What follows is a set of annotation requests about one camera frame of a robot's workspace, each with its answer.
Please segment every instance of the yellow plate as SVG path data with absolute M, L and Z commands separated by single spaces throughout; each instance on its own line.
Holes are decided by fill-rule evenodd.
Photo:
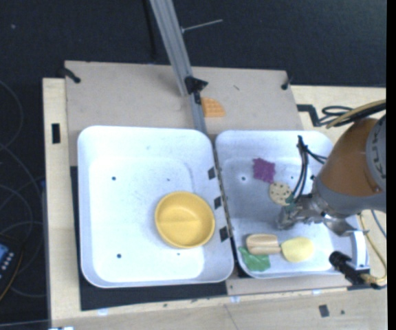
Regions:
M 207 243 L 215 231 L 212 208 L 198 195 L 173 192 L 164 196 L 155 209 L 155 225 L 168 244 L 194 248 Z

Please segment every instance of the table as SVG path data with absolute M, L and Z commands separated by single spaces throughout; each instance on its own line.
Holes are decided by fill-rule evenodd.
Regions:
M 76 61 L 66 62 L 65 66 L 82 81 L 43 80 L 47 269 L 54 327 L 122 329 L 126 323 L 139 329 L 149 324 L 172 328 L 187 323 L 189 329 L 202 329 L 204 325 L 211 329 L 260 329 L 271 324 L 288 326 L 288 319 L 294 327 L 304 324 L 313 329 L 339 329 L 351 324 L 356 329 L 387 327 L 387 291 L 347 291 L 349 283 L 341 275 L 273 282 L 233 275 L 226 281 L 228 295 L 224 297 L 81 311 L 69 176 L 69 167 L 76 164 L 78 132 L 93 121 L 184 128 L 192 128 L 193 121 L 188 102 L 176 95 L 169 66 Z M 196 77 L 209 81 L 202 96 L 219 100 L 228 113 L 225 121 L 206 119 L 211 138 L 225 129 L 313 129 L 307 114 L 297 112 L 296 103 L 313 104 L 320 110 L 327 105 L 356 107 L 386 96 L 386 90 L 378 88 L 292 86 L 284 91 L 280 87 L 286 81 L 283 71 L 193 69 Z M 125 99 L 124 94 L 132 96 Z M 167 111 L 170 115 L 160 120 L 160 114 Z M 344 128 L 315 130 L 325 132 L 335 142 Z M 380 236 L 375 240 L 386 255 L 385 240 Z M 381 274 L 382 269 L 372 256 L 371 253 L 373 273 Z M 320 305 L 328 307 L 328 317 L 321 316 Z

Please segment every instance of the orange waffle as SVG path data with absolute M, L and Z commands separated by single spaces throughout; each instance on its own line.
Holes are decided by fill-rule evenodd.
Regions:
M 222 105 L 215 99 L 203 97 L 201 98 L 201 105 L 205 118 L 220 118 L 226 115 Z

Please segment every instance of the black background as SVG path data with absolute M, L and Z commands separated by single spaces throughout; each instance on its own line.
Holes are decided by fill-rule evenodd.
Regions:
M 173 0 L 182 27 L 223 19 L 185 33 L 194 66 L 284 69 L 297 85 L 386 86 L 387 0 Z M 0 184 L 41 189 L 45 172 L 41 80 L 65 60 L 167 64 L 155 28 L 156 54 L 142 0 L 0 0 L 0 80 L 19 99 L 24 119 L 0 151 Z M 0 85 L 0 143 L 20 124 L 17 103 Z M 42 205 L 34 185 L 19 191 L 36 221 L 25 263 L 0 303 L 0 324 L 47 319 Z M 0 188 L 0 206 L 10 193 Z M 0 231 L 29 221 L 25 204 L 11 199 L 0 212 Z M 26 225 L 8 233 L 27 237 Z

